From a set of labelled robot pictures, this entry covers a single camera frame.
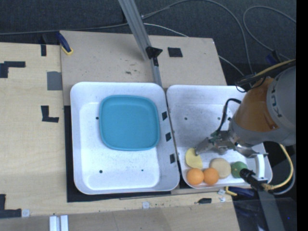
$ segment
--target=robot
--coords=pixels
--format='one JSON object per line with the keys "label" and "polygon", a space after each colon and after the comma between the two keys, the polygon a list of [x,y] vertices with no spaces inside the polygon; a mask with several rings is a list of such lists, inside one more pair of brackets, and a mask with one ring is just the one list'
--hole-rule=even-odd
{"label": "robot", "polygon": [[[281,146],[291,164],[285,146],[296,144],[296,59],[276,64],[236,82],[236,86],[244,85],[250,87],[243,100],[230,98],[226,101],[219,128],[196,146],[195,154],[212,149],[224,154],[233,149],[247,158],[252,158],[257,155],[252,146],[272,141]],[[228,130],[221,131],[223,123],[226,122],[229,102],[240,105],[229,121]],[[287,181],[292,175],[291,165]],[[240,176],[257,191],[276,188],[267,184],[266,179],[258,179],[251,170],[242,169]]]}

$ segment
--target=yellow lemon slice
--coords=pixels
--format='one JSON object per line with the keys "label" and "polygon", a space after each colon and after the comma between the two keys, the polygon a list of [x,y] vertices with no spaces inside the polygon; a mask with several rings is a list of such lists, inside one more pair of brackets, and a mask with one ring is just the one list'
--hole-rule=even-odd
{"label": "yellow lemon slice", "polygon": [[196,156],[196,153],[194,152],[194,148],[189,148],[185,154],[185,161],[186,164],[189,167],[194,167],[194,168],[203,168],[203,163],[201,160],[200,155]]}

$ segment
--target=black mat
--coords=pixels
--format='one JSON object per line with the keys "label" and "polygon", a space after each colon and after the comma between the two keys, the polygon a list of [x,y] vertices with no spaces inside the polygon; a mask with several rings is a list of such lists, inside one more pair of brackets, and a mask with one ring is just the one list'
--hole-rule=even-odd
{"label": "black mat", "polygon": [[64,107],[65,123],[65,156],[66,156],[66,183],[67,183],[67,202],[87,202],[106,200],[113,198],[141,197],[168,195],[170,191],[164,192],[132,192],[132,193],[114,193],[114,194],[97,194],[87,195],[80,192],[74,183],[73,169],[73,144],[72,144],[72,126],[71,126],[71,106]]}

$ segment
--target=blue lid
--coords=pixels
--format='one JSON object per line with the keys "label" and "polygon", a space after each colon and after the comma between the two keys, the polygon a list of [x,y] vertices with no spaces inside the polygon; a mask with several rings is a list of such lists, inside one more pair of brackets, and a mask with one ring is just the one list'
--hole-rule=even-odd
{"label": "blue lid", "polygon": [[108,96],[101,102],[99,116],[102,141],[111,149],[149,150],[159,142],[158,112],[148,98]]}

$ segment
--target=metal bar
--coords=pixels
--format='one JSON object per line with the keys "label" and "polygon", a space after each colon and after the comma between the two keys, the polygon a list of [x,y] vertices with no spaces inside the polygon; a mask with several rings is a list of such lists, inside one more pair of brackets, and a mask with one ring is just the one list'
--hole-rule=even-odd
{"label": "metal bar", "polygon": [[[145,49],[151,46],[151,42],[145,30],[144,24],[141,20],[136,3],[134,0],[118,0],[118,1],[127,19],[129,27],[135,37],[135,40],[141,50],[143,59],[148,62],[150,59]],[[162,86],[159,68],[158,66],[154,65],[153,59],[151,59],[150,62],[151,62],[151,68],[153,70],[154,81],[156,84]]]}

